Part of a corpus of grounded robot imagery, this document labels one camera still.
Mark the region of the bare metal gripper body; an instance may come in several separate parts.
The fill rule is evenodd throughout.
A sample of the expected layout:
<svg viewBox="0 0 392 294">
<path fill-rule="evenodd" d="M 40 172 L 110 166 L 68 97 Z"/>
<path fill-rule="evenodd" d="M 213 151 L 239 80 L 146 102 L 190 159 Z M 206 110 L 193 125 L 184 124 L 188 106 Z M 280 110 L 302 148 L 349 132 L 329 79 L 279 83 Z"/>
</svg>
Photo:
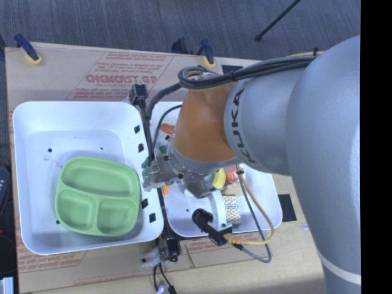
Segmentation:
<svg viewBox="0 0 392 294">
<path fill-rule="evenodd" d="M 216 162 L 193 160 L 176 151 L 155 155 L 152 160 L 152 186 L 180 182 L 195 198 L 204 198 L 216 188 L 207 180 L 217 170 Z"/>
</svg>

